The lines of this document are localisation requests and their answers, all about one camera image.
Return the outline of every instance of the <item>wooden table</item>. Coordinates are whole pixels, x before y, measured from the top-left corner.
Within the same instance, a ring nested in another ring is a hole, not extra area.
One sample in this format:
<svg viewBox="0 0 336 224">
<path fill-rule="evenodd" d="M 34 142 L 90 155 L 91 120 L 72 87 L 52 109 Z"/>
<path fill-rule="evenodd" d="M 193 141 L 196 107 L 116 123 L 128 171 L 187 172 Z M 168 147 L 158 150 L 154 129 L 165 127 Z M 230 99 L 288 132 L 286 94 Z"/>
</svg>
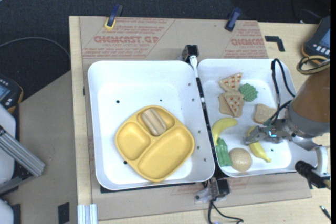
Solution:
<svg viewBox="0 0 336 224">
<path fill-rule="evenodd" d="M 69 17 L 70 45 L 71 45 L 71 73 L 74 107 L 74 126 L 76 144 L 76 172 L 78 204 L 92 203 L 91 179 L 89 169 L 88 139 L 86 126 L 85 98 L 83 96 L 83 69 L 81 54 L 80 19 Z M 278 58 L 290 69 L 292 80 L 298 90 L 307 77 L 297 73 L 296 65 L 302 58 L 300 47 L 308 39 L 317 25 L 310 24 L 282 24 L 259 23 L 263 36 L 279 36 L 285 46 L 285 52 L 279 52 L 276 43 L 266 42 L 265 46 L 269 58 Z M 330 134 L 316 138 L 316 143 L 330 145 Z M 328 189 L 312 189 L 312 198 L 290 201 L 279 201 L 268 204 L 253 204 L 223 208 L 227 216 L 236 216 L 244 223 L 329 223 L 320 205 L 324 205 L 331 212 L 331 191 Z M 228 223 L 214 210 L 212 221 Z M 171 214 L 124 218 L 100 221 L 100 223 L 207 223 L 207 210 L 192 210 Z"/>
</svg>

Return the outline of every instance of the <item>yellow divided plate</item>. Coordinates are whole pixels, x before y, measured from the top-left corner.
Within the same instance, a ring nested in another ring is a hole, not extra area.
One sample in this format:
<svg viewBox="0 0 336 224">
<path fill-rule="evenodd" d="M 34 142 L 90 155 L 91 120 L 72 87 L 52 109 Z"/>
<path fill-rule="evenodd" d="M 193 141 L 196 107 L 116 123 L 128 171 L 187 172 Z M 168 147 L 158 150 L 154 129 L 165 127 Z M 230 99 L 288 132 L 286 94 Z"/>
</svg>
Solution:
<svg viewBox="0 0 336 224">
<path fill-rule="evenodd" d="M 141 114 L 153 108 L 167 129 L 159 136 L 151 134 Z M 115 135 L 119 153 L 133 169 L 152 182 L 160 182 L 174 173 L 192 154 L 194 138 L 185 125 L 161 106 L 146 106 L 130 116 Z"/>
</svg>

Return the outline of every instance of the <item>yellow banana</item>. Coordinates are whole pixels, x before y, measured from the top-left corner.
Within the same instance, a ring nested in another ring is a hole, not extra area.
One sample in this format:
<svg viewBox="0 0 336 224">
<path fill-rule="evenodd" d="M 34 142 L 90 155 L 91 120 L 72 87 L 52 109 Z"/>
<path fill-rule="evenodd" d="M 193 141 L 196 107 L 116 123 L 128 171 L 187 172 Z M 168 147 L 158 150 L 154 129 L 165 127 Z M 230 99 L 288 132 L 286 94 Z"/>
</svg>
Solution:
<svg viewBox="0 0 336 224">
<path fill-rule="evenodd" d="M 226 128 L 235 126 L 237 123 L 237 120 L 233 118 L 222 118 L 215 122 L 211 128 L 215 146 L 217 146 L 217 139 L 219 138 L 221 132 Z"/>
<path fill-rule="evenodd" d="M 250 136 L 250 132 L 255 128 L 255 126 L 252 126 L 250 128 L 250 130 L 248 130 L 247 132 L 247 136 Z M 252 151 L 252 153 L 258 157 L 258 158 L 261 158 L 261 159 L 264 159 L 265 161 L 267 161 L 268 163 L 270 163 L 272 160 L 267 156 L 264 148 L 262 147 L 261 143 L 258 141 L 258 142 L 253 142 L 251 144 L 249 144 L 249 147 Z"/>
</svg>

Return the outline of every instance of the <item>round brown toy food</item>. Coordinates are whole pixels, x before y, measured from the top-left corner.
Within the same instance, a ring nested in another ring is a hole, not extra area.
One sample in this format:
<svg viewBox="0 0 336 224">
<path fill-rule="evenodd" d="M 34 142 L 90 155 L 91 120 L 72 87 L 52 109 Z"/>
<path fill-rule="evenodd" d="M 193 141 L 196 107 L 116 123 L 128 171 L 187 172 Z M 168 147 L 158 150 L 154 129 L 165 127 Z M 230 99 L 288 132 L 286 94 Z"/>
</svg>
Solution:
<svg viewBox="0 0 336 224">
<path fill-rule="evenodd" d="M 236 147 L 230 150 L 229 156 L 233 169 L 240 172 L 245 172 L 251 168 L 252 156 L 249 151 L 240 147 Z"/>
</svg>

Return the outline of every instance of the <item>blue clamp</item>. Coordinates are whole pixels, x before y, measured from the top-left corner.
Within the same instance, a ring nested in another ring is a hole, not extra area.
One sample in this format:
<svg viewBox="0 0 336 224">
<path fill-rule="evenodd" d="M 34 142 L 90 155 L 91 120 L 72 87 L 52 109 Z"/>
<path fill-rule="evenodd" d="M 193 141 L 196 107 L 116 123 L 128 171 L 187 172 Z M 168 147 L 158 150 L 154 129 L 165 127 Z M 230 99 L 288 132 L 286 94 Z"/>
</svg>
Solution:
<svg viewBox="0 0 336 224">
<path fill-rule="evenodd" d="M 110 31 L 114 28 L 114 25 L 116 24 L 115 18 L 121 15 L 122 9 L 123 9 L 123 6 L 120 4 L 114 5 L 111 15 L 109 18 L 106 19 L 106 22 L 104 25 L 106 30 Z"/>
<path fill-rule="evenodd" d="M 228 16 L 228 21 L 226 23 L 225 29 L 232 32 L 233 28 L 235 27 L 236 20 L 239 18 L 241 14 L 240 8 L 234 8 L 231 14 Z"/>
</svg>

